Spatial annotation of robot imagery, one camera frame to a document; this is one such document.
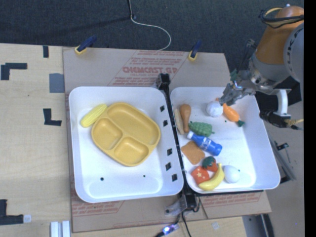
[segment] white tray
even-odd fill
[[[240,180],[231,184],[223,181],[212,191],[200,189],[191,172],[199,165],[193,165],[182,154],[182,160],[189,186],[200,194],[243,192],[273,189],[279,185],[280,175],[277,163],[268,139],[263,121],[259,117],[259,108],[254,96],[246,96],[232,107],[245,122],[242,127],[229,121],[224,115],[213,118],[206,113],[206,105],[221,97],[224,88],[221,87],[179,87],[171,92],[173,109],[181,104],[189,104],[192,108],[190,121],[209,123],[214,134],[210,139],[223,146],[217,163],[233,165],[240,170]],[[178,132],[180,147],[189,142],[185,135]]]
[[[152,118],[161,138],[140,165],[124,166],[97,148],[91,127],[81,118],[99,104],[126,102]],[[69,95],[75,189],[86,202],[107,202],[175,195],[183,188],[183,175],[165,97],[152,87],[78,87]]]

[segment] blue bottle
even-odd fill
[[[199,148],[211,153],[214,156],[218,156],[223,148],[222,145],[215,143],[207,137],[197,135],[192,131],[188,133],[187,138],[193,140]]]

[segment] yellow corn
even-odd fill
[[[105,111],[108,106],[106,104],[100,104],[94,107],[90,112],[88,112],[80,121],[83,127],[91,126],[100,117],[100,115]]]

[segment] blue clamp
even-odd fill
[[[198,41],[195,43],[195,45],[192,47],[192,49],[191,49],[191,51],[190,51],[190,53],[189,53],[189,56],[188,56],[188,59],[189,59],[190,61],[195,61],[195,60],[196,60],[197,55],[198,55],[198,49],[200,48],[201,43],[202,43],[202,42],[201,42],[200,40],[198,40]]]
[[[76,54],[82,54],[84,52],[86,52],[86,48],[87,47],[92,47],[93,44],[96,42],[97,37],[95,35],[87,38],[84,42],[81,43],[81,45],[77,46],[75,48],[75,52]]]

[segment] yellow plate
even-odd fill
[[[93,142],[108,156],[126,166],[141,164],[160,140],[158,125],[124,102],[111,104],[94,123]]]

